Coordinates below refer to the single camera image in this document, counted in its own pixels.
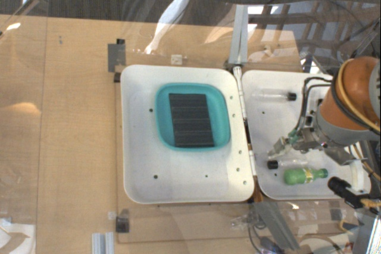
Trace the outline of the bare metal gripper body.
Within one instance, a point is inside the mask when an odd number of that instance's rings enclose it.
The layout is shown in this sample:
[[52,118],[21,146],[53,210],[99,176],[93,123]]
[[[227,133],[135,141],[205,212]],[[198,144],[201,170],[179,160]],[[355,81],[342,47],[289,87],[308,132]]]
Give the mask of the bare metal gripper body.
[[328,137],[318,128],[305,127],[296,131],[291,137],[291,146],[294,150],[306,154],[311,150],[323,150]]

